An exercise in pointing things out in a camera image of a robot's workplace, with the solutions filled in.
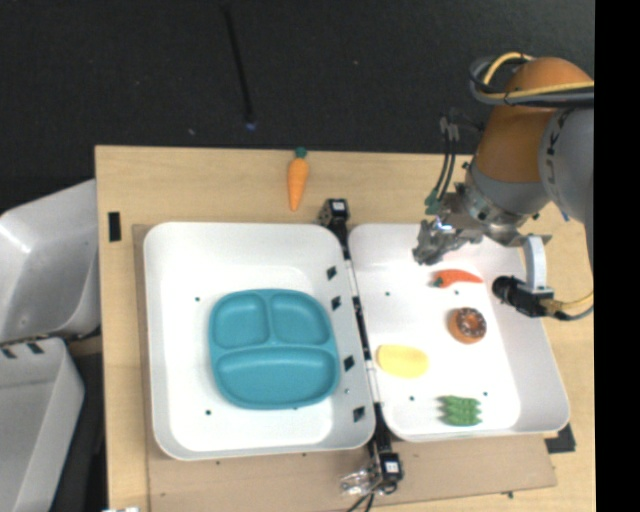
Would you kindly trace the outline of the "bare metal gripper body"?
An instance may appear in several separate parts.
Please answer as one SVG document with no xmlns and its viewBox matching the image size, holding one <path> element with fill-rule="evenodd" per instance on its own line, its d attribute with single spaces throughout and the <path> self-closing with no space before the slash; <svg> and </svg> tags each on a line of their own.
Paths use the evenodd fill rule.
<svg viewBox="0 0 640 512">
<path fill-rule="evenodd" d="M 527 236 L 519 228 L 527 215 L 509 212 L 491 202 L 475 185 L 456 183 L 452 192 L 434 199 L 426 213 L 441 231 L 473 230 L 478 244 L 488 238 L 502 246 L 520 246 Z"/>
</svg>

